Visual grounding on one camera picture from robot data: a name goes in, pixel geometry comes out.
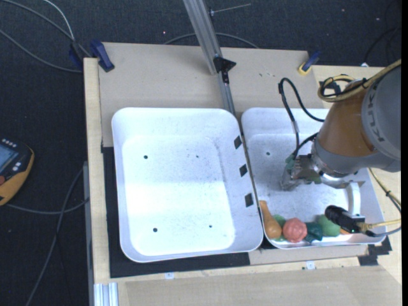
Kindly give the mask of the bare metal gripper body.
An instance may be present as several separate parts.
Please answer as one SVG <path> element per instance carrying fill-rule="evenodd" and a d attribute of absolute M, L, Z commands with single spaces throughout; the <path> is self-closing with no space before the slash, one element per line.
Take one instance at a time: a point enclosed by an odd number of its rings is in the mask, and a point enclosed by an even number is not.
<path fill-rule="evenodd" d="M 288 156 L 288 171 L 293 179 L 309 179 L 311 184 L 324 184 L 335 189 L 343 189 L 348 185 L 347 174 L 328 168 L 314 154 Z"/>

